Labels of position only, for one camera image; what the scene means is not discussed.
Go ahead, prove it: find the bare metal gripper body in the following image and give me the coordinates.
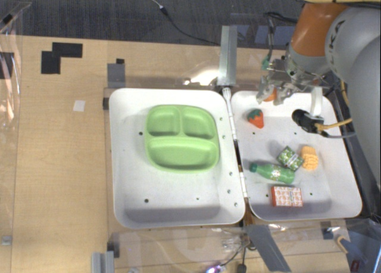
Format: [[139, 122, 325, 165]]
[[261, 56, 321, 94]]

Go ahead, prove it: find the red toy strawberry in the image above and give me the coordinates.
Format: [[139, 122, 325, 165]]
[[246, 108, 266, 130]]

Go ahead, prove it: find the green and white can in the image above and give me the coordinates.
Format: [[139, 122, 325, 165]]
[[276, 145, 305, 172]]

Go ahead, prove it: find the yellow toy corn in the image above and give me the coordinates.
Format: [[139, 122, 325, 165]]
[[300, 145, 319, 172]]

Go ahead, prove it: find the green plastic bottle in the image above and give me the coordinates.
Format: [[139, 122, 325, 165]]
[[249, 162, 296, 185]]

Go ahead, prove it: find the green divided plate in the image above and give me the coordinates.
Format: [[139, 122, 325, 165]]
[[144, 104, 221, 174]]

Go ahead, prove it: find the orange and white carton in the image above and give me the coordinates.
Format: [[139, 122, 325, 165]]
[[270, 185, 304, 208]]

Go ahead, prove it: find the white plastic tray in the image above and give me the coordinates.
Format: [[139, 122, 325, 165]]
[[108, 87, 246, 231], [230, 89, 364, 223]]

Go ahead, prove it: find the black cylinder on white bracket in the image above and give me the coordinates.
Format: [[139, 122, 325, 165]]
[[291, 86, 326, 134]]

